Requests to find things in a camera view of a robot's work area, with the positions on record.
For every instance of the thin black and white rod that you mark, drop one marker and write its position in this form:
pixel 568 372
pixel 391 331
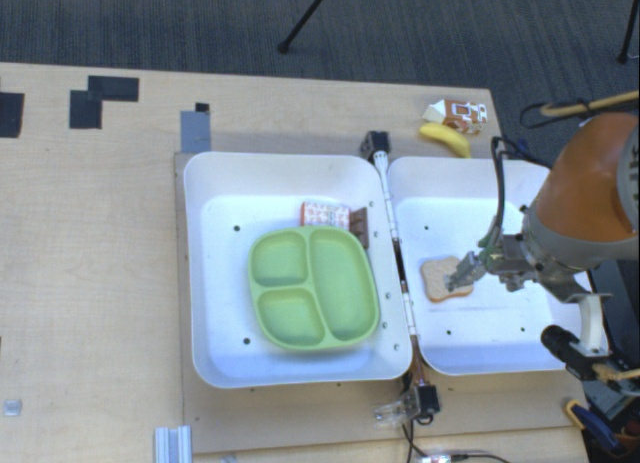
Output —
pixel 386 186

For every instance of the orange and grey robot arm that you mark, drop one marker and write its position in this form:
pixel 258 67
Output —
pixel 585 186

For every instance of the brown chocolate bar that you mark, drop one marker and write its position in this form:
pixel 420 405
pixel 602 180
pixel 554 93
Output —
pixel 360 228

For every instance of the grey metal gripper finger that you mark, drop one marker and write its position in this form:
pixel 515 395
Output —
pixel 519 283
pixel 462 273

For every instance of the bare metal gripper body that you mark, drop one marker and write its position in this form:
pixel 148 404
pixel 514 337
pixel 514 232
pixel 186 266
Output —
pixel 512 253

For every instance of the orange and white patterned carton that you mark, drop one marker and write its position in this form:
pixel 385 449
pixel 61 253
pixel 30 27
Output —
pixel 324 214

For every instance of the white and brown milk carton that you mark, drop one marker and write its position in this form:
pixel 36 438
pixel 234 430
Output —
pixel 457 115

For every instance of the yellow banana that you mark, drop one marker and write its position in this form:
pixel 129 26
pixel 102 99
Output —
pixel 447 137

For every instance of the green divided plate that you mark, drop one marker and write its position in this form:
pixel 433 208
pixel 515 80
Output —
pixel 340 286

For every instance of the white plastic tray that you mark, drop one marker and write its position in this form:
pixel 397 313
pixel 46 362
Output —
pixel 480 336
pixel 225 271

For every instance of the black cylinder on white bracket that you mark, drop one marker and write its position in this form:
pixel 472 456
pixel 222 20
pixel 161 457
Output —
pixel 572 348

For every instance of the slice of toast bread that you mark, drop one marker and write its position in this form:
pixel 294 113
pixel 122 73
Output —
pixel 436 281

